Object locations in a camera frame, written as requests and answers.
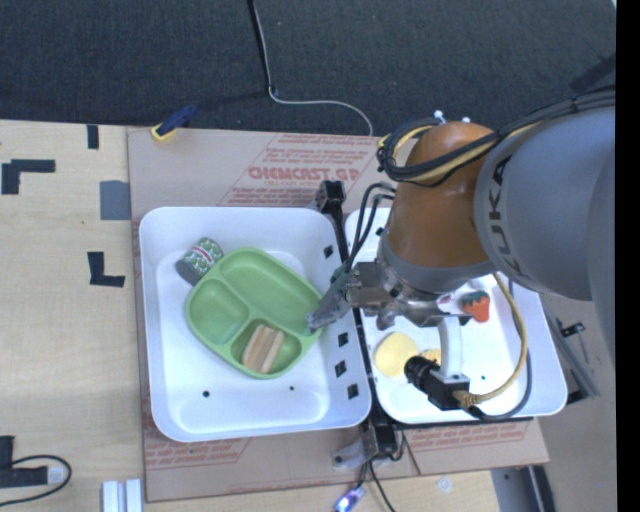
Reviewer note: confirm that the green patterned can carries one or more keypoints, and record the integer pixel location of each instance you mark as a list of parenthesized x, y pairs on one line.
[(202, 255)]

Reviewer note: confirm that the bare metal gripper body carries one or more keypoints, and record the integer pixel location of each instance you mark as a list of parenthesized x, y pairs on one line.
[(372, 287)]

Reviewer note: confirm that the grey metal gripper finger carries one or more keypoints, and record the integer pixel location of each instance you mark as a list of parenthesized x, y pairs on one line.
[(327, 310)]

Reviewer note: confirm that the small yellow bumpy piece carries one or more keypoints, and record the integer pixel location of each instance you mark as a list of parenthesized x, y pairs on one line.
[(431, 356)]

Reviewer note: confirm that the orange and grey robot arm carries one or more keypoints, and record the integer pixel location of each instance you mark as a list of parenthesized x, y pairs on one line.
[(540, 200)]

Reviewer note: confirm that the brown cardboard board red print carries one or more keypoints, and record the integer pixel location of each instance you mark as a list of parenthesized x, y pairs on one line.
[(200, 165)]

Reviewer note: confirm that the red strawberry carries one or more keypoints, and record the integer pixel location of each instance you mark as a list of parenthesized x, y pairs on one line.
[(477, 305)]

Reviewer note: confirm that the white plastic tray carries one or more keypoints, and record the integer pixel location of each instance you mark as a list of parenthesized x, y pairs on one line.
[(500, 360), (250, 405)]

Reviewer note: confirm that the black cylinder on white bracket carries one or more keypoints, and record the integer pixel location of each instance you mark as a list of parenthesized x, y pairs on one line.
[(451, 345)]

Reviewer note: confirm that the yellow round slice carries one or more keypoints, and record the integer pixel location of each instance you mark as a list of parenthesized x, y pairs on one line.
[(395, 352)]

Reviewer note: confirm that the green divided plate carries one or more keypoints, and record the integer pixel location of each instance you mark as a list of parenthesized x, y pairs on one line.
[(240, 285)]

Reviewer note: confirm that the tan hot dog bun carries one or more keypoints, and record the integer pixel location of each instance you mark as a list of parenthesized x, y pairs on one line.
[(262, 347)]

